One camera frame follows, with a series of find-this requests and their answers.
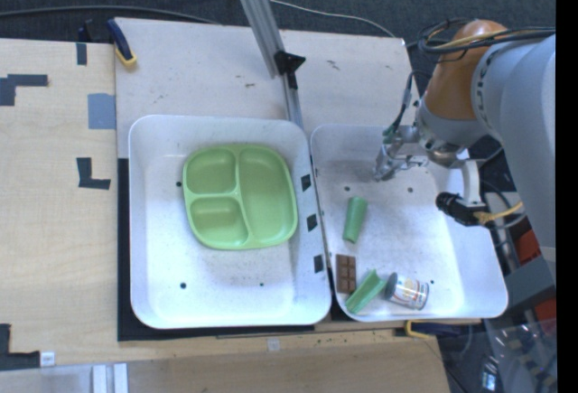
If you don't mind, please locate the green toy celery stick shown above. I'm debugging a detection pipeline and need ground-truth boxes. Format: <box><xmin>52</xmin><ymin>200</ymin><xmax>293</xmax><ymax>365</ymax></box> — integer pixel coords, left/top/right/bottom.
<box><xmin>341</xmin><ymin>195</ymin><xmax>369</xmax><ymax>245</ymax></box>
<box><xmin>344</xmin><ymin>268</ymin><xmax>388</xmax><ymax>316</ymax></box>

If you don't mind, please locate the pale flat board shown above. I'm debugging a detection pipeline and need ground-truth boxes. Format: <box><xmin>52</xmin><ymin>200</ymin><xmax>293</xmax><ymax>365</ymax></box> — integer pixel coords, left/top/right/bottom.
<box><xmin>114</xmin><ymin>16</ymin><xmax>482</xmax><ymax>332</ymax></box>

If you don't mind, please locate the small white printed can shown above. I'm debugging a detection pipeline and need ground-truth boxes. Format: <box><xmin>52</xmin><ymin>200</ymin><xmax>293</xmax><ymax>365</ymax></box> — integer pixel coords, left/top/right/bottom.
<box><xmin>383</xmin><ymin>272</ymin><xmax>431</xmax><ymax>312</ymax></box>

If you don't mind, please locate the white plastic tray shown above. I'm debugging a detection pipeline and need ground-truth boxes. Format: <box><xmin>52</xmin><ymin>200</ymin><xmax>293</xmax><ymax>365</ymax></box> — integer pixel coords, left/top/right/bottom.
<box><xmin>127</xmin><ymin>114</ymin><xmax>333</xmax><ymax>331</ymax></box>
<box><xmin>309</xmin><ymin>123</ymin><xmax>510</xmax><ymax>323</ymax></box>

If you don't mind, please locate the brown chocolate bar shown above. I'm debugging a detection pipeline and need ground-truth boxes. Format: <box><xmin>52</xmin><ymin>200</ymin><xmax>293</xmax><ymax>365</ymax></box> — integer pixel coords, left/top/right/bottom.
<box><xmin>334</xmin><ymin>253</ymin><xmax>359</xmax><ymax>295</ymax></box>

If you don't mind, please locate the black cylinder on white bracket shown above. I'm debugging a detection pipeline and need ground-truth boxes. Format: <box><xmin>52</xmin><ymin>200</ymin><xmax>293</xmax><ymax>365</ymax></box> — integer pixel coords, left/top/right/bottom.
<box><xmin>434</xmin><ymin>158</ymin><xmax>489</xmax><ymax>228</ymax></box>

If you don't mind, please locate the green divided plate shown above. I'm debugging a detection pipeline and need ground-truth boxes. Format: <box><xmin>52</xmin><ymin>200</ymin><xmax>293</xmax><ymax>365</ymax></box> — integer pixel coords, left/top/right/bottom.
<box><xmin>182</xmin><ymin>144</ymin><xmax>300</xmax><ymax>251</ymax></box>

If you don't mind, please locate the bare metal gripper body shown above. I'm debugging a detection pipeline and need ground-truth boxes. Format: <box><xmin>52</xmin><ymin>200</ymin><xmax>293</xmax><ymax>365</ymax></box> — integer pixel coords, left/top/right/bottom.
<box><xmin>382</xmin><ymin>124</ymin><xmax>470</xmax><ymax>170</ymax></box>

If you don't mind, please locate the thin black and white rod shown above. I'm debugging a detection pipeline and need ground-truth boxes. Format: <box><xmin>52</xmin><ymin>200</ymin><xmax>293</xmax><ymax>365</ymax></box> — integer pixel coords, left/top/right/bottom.
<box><xmin>309</xmin><ymin>138</ymin><xmax>334</xmax><ymax>293</ymax></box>

